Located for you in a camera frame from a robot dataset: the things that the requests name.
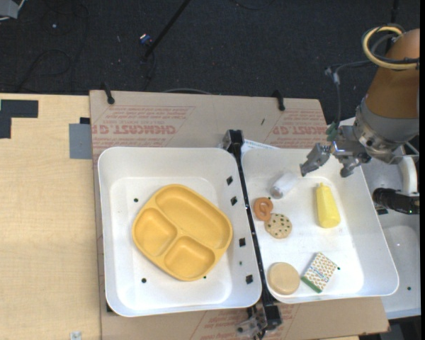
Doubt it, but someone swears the orange toy pretzel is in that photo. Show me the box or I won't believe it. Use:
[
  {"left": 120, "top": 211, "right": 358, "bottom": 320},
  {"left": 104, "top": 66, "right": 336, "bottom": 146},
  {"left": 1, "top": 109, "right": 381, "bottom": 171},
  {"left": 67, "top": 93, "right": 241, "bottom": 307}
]
[{"left": 252, "top": 196, "right": 273, "bottom": 222}]

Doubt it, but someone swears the black cylinder on white bracket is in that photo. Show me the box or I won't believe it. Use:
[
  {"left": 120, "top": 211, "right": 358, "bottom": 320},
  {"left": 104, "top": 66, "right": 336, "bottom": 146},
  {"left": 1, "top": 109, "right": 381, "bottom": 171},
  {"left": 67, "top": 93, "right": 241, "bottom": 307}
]
[{"left": 371, "top": 154, "right": 421, "bottom": 216}]

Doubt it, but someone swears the yellow mustard bottle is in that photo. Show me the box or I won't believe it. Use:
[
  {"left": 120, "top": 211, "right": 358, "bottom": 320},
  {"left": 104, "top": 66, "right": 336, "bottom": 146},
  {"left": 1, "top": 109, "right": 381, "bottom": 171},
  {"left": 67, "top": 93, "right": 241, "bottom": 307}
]
[{"left": 315, "top": 182, "right": 342, "bottom": 230}]

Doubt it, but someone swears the brown cardboard board red print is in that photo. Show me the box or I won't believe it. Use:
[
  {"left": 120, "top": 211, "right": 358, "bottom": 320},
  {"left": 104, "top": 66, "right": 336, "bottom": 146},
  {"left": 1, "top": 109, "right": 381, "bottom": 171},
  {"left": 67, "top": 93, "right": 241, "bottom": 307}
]
[{"left": 89, "top": 89, "right": 391, "bottom": 340}]

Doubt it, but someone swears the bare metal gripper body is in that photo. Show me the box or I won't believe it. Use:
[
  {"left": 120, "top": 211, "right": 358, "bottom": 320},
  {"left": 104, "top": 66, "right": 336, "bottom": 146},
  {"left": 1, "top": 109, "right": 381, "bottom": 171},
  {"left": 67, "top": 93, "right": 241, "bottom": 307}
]
[{"left": 330, "top": 125, "right": 406, "bottom": 166}]

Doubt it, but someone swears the white plastic tray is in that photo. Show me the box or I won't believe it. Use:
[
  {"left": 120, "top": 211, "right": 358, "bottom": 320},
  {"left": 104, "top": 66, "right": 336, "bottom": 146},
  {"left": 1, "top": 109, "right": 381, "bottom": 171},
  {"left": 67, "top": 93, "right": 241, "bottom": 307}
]
[
  {"left": 97, "top": 146, "right": 264, "bottom": 318},
  {"left": 241, "top": 147, "right": 401, "bottom": 305}
]

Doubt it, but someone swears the thin black rod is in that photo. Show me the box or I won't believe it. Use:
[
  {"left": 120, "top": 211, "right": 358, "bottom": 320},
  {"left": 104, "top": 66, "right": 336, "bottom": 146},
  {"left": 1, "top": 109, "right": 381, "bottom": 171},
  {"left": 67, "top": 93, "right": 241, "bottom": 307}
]
[{"left": 232, "top": 142, "right": 274, "bottom": 318}]

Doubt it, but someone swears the beige round toy bread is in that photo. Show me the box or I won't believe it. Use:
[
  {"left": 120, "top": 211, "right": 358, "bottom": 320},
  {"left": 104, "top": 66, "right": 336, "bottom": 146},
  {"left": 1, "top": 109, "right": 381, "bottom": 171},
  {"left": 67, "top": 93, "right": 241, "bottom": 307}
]
[{"left": 266, "top": 261, "right": 301, "bottom": 296}]

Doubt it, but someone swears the small white can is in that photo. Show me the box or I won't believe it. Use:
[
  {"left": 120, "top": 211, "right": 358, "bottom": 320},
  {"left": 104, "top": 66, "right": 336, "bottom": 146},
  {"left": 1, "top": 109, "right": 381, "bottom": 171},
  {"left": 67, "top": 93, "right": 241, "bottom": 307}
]
[{"left": 269, "top": 171, "right": 300, "bottom": 200}]

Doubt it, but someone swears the yellow divided plate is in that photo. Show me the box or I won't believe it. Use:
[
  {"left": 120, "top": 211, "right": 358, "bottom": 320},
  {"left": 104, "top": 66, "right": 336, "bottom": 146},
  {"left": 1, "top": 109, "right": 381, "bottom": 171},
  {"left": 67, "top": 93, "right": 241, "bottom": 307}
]
[{"left": 131, "top": 183, "right": 234, "bottom": 283}]

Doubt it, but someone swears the beige chocolate chip biscuit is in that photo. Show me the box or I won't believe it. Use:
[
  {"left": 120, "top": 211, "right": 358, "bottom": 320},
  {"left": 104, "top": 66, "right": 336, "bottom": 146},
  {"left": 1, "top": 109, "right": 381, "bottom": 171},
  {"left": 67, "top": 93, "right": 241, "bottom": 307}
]
[{"left": 263, "top": 212, "right": 293, "bottom": 240}]

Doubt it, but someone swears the patterned green and white carton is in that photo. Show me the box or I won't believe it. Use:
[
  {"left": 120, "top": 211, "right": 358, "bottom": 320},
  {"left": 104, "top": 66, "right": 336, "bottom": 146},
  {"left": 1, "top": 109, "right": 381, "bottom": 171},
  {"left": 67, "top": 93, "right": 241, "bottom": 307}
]
[{"left": 300, "top": 251, "right": 339, "bottom": 294}]

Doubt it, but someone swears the white printed paper label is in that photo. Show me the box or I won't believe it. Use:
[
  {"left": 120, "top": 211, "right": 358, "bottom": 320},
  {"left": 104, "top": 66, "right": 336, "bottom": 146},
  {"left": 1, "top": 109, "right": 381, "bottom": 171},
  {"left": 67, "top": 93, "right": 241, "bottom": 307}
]
[{"left": 243, "top": 138, "right": 281, "bottom": 152}]

